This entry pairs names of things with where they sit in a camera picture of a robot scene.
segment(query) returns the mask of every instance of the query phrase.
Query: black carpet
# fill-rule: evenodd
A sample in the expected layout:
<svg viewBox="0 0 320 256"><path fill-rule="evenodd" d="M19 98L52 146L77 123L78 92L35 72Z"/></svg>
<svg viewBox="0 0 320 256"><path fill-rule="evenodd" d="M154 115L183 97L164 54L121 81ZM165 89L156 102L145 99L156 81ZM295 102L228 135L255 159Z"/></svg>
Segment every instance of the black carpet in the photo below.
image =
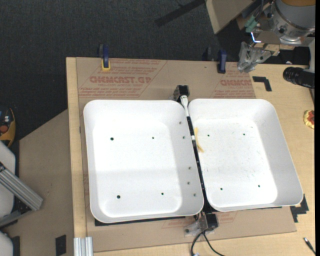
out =
<svg viewBox="0 0 320 256"><path fill-rule="evenodd" d="M103 43L111 58L200 61L211 47L238 61L246 39L235 21L214 35L204 0L0 0L0 104L19 140L67 109L66 57Z"/></svg>

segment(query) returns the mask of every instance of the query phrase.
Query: wooden edge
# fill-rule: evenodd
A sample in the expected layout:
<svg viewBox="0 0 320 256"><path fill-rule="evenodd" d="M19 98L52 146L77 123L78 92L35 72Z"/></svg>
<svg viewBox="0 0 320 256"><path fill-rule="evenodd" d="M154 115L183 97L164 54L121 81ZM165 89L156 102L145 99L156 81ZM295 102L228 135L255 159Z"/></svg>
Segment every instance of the wooden edge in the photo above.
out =
<svg viewBox="0 0 320 256"><path fill-rule="evenodd" d="M77 59L66 58L66 82L68 95L71 183L74 237L87 236L84 176L81 154L81 135L77 80Z"/></svg>

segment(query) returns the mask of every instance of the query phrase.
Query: orange and black object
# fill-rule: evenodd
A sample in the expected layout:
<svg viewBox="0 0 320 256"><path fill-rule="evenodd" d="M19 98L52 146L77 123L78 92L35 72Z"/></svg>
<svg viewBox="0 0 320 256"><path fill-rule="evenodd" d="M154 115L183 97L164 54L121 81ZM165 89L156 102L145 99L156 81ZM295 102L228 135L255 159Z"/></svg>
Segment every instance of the orange and black object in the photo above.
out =
<svg viewBox="0 0 320 256"><path fill-rule="evenodd" d="M11 108L0 105L0 141L10 147L16 135L16 120Z"/></svg>

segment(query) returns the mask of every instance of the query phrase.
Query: white plastic panel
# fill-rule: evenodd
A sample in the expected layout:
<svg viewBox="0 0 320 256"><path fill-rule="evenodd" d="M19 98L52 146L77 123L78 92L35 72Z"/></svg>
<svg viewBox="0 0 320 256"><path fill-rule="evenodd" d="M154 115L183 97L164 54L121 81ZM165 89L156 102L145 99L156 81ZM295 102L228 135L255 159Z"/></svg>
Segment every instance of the white plastic panel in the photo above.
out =
<svg viewBox="0 0 320 256"><path fill-rule="evenodd" d="M2 141L0 141L0 161L8 170L15 173L16 157ZM0 184L0 218L11 213L14 198L14 194Z"/></svg>
<svg viewBox="0 0 320 256"><path fill-rule="evenodd" d="M93 100L84 108L90 208L104 223L195 215L204 198L183 107Z"/></svg>
<svg viewBox="0 0 320 256"><path fill-rule="evenodd" d="M189 104L204 186L218 211L299 204L302 188L274 107L262 99Z"/></svg>
<svg viewBox="0 0 320 256"><path fill-rule="evenodd" d="M14 246L9 237L0 232L0 252L1 256L13 256Z"/></svg>

